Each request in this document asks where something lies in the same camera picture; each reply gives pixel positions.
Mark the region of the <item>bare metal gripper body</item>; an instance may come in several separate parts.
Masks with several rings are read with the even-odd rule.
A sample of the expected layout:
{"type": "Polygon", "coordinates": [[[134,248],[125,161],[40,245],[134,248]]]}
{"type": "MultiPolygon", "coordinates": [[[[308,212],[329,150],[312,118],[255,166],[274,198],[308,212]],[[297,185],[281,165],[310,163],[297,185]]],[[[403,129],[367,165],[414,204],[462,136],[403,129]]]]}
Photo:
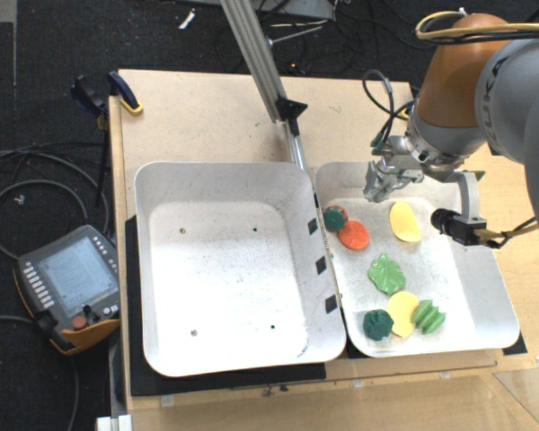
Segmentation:
{"type": "Polygon", "coordinates": [[[412,136],[389,136],[376,146],[376,155],[377,178],[383,183],[419,183],[425,177],[446,182],[466,159],[412,136]]]}

